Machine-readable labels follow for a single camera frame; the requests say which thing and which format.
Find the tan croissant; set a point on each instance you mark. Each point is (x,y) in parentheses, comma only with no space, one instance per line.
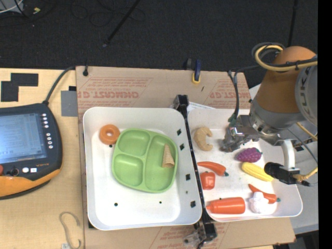
(201,139)

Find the orange squeeze bottle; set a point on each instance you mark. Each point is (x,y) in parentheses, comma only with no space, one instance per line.
(228,206)

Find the green divided plate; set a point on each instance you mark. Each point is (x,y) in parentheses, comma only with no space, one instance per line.
(129,167)

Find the orange bell pepper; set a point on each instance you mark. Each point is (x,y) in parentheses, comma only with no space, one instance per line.
(207,181)

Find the brown cardboard board red print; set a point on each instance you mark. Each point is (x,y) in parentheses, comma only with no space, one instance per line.
(145,89)

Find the tan ice cream cone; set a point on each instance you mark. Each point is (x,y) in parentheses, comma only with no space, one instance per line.
(168,158)

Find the orange chili pepper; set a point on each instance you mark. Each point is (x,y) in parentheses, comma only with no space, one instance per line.
(212,167)

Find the black cylinder on white bracket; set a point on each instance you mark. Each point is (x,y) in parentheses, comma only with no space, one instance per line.
(278,172)

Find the white cauliflower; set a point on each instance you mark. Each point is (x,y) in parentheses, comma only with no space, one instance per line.
(257,202)

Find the yellow corn cob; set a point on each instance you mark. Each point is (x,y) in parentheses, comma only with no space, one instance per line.
(255,171)

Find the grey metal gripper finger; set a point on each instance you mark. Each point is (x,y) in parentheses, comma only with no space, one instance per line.
(238,143)
(226,144)

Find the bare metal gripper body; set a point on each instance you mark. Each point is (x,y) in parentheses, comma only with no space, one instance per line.
(249,128)

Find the purple grapes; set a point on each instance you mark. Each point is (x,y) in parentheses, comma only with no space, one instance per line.
(248,155)

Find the thin black rod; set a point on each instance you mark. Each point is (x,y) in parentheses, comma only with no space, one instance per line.
(193,154)

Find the orange doughnut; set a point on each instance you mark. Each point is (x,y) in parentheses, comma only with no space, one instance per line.
(105,136)

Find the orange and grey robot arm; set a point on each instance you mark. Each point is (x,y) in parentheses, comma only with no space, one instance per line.
(280,87)

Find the white plastic tray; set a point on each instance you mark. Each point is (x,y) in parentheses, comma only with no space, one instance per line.
(135,209)
(233,185)

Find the orange carrot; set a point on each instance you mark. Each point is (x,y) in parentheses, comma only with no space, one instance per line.
(269,197)

